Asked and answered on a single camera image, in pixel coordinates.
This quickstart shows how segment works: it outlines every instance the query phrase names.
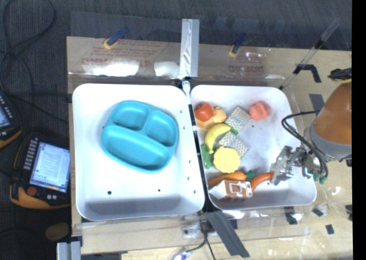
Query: blue clamp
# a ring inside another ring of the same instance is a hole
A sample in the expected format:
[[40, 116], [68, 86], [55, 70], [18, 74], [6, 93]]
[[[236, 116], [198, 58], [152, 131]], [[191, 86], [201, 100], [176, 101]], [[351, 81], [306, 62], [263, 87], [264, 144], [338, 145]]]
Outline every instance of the blue clamp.
[[237, 56], [237, 54], [239, 53], [239, 48], [244, 41], [244, 38], [245, 38], [245, 33], [241, 33], [240, 36], [238, 37], [238, 39], [235, 41], [234, 45], [231, 46], [230, 52], [229, 52], [229, 55], [231, 57]]
[[112, 35], [109, 39], [104, 41], [104, 47], [108, 50], [112, 49], [118, 44], [118, 40], [121, 39], [125, 34], [127, 34], [130, 30], [128, 27], [124, 27], [117, 31], [114, 35]]

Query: robotic hand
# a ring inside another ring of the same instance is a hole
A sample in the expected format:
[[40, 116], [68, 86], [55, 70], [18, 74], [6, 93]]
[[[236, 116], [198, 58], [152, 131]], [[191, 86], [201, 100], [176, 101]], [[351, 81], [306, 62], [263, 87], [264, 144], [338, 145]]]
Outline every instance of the robotic hand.
[[347, 164], [352, 165], [352, 69], [336, 69], [328, 77], [340, 85], [305, 129], [303, 137], [287, 123], [287, 119], [314, 111], [290, 115], [282, 120], [285, 129], [299, 139], [301, 145], [294, 151], [289, 146], [282, 149], [270, 168], [273, 184], [292, 178], [292, 166], [301, 167], [303, 176], [324, 183], [328, 176], [327, 162], [346, 159]]

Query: toy banana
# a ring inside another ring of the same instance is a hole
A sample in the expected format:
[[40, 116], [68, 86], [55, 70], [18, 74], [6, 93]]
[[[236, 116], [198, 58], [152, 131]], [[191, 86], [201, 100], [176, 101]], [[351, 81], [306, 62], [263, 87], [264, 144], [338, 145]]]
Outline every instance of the toy banana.
[[230, 131], [231, 127], [227, 124], [220, 123], [212, 126], [206, 133], [205, 144], [209, 148], [209, 153], [213, 153], [213, 146], [218, 136]]

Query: display screen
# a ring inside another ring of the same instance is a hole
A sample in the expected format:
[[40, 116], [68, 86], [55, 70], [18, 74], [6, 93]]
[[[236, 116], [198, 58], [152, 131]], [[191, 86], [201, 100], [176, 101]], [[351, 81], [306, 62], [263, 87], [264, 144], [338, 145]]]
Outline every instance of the display screen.
[[9, 120], [7, 119], [6, 114], [0, 107], [0, 127], [8, 126], [10, 125]]
[[70, 151], [40, 142], [30, 183], [65, 193], [69, 183], [69, 176]]

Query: red tomato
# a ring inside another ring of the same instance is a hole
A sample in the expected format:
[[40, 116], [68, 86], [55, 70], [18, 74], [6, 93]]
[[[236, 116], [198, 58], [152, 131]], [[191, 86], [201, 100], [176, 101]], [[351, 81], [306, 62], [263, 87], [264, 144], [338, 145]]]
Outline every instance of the red tomato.
[[206, 122], [213, 117], [213, 109], [207, 102], [199, 103], [194, 110], [194, 116], [196, 116], [198, 120]]

